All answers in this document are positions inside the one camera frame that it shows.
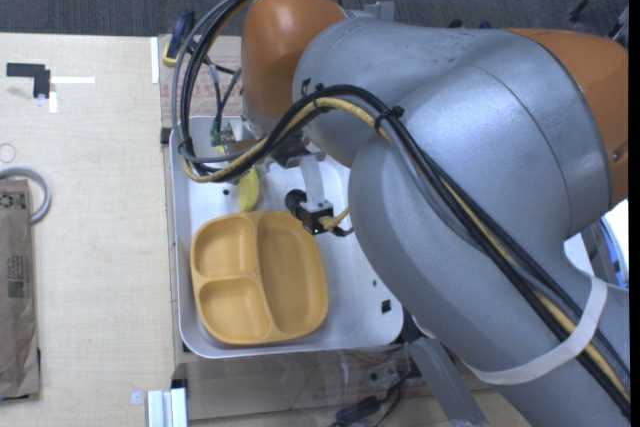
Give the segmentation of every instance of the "gray ring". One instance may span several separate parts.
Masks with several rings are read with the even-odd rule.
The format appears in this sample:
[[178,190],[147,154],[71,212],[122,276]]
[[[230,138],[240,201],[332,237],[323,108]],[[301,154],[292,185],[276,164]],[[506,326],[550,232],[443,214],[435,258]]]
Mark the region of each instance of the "gray ring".
[[11,155],[10,159],[6,159],[6,160],[3,159],[0,156],[0,162],[4,162],[5,164],[10,164],[11,162],[14,161],[14,159],[16,158],[16,155],[17,155],[18,152],[16,151],[16,147],[13,144],[11,144],[11,143],[0,143],[0,151],[2,151],[2,148],[5,148],[5,147],[11,148],[13,150],[13,155]]
[[40,205],[40,208],[38,208],[38,210],[31,214],[30,217],[31,224],[36,224],[46,215],[49,207],[51,206],[51,188],[49,187],[49,184],[43,178],[43,176],[32,167],[13,166],[7,167],[5,169],[0,169],[0,179],[8,178],[10,176],[24,176],[27,178],[31,178],[35,180],[40,185],[40,187],[42,187],[42,190],[44,191],[44,200],[42,201],[42,205]]

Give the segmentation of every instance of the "white tray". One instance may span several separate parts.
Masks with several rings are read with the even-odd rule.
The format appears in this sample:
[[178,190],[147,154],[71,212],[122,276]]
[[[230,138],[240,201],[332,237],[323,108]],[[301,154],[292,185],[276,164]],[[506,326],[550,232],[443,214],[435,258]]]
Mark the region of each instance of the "white tray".
[[[193,117],[190,132],[196,154],[214,155],[209,144],[213,118]],[[176,240],[178,319],[185,345],[203,358],[229,358],[330,349],[355,349],[386,345],[402,329],[402,306],[384,285],[364,256],[355,235],[341,238],[325,233],[316,237],[324,260],[329,288],[329,311],[323,324],[300,338],[261,346],[234,346],[214,338],[202,324],[196,309],[189,251],[191,237],[206,221],[238,211],[237,187],[232,184],[199,184],[184,173],[178,154],[179,138],[171,134],[171,179]],[[337,215],[347,199],[349,169],[330,157],[320,162],[324,191]],[[260,179],[256,210],[286,210],[284,198],[291,189],[304,189],[300,168],[283,169],[272,164]],[[349,225],[349,218],[343,221]]]

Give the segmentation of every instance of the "brown paper bag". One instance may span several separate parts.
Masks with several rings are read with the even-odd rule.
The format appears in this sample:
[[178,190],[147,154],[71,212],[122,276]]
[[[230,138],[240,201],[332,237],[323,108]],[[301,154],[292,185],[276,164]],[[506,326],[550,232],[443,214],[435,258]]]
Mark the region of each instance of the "brown paper bag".
[[0,397],[40,388],[27,180],[0,180]]

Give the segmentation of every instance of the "yellow plate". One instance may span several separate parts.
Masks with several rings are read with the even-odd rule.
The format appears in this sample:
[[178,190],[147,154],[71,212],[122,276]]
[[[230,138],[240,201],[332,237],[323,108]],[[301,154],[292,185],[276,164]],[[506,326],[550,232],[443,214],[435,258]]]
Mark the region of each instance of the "yellow plate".
[[288,212],[243,212],[203,224],[191,243],[191,277],[202,323],[225,343],[296,338],[327,315],[318,243]]

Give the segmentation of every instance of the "wooden table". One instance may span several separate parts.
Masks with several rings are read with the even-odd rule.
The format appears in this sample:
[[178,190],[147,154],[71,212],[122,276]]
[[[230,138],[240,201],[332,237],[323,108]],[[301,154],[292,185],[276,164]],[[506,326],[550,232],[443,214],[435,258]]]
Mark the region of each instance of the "wooden table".
[[[216,45],[213,55],[232,66],[239,38]],[[95,78],[59,85],[52,114],[32,97],[31,79],[0,76],[0,144],[16,149],[9,165],[36,168],[53,194],[48,215],[33,227],[41,392],[0,404],[2,426],[144,426],[144,405],[132,403],[132,392],[168,389],[176,364],[194,358],[182,352],[171,293],[171,195],[160,129],[169,126],[172,70],[161,65],[154,85],[150,48],[150,38],[0,34],[6,62]],[[228,114],[239,113],[238,100]],[[195,112],[206,114],[207,105],[196,99]],[[39,189],[32,190],[37,203]],[[491,425],[528,425],[496,392],[476,396]],[[324,426],[335,410],[193,424]],[[433,397],[421,397],[401,401],[385,425],[449,423]]]

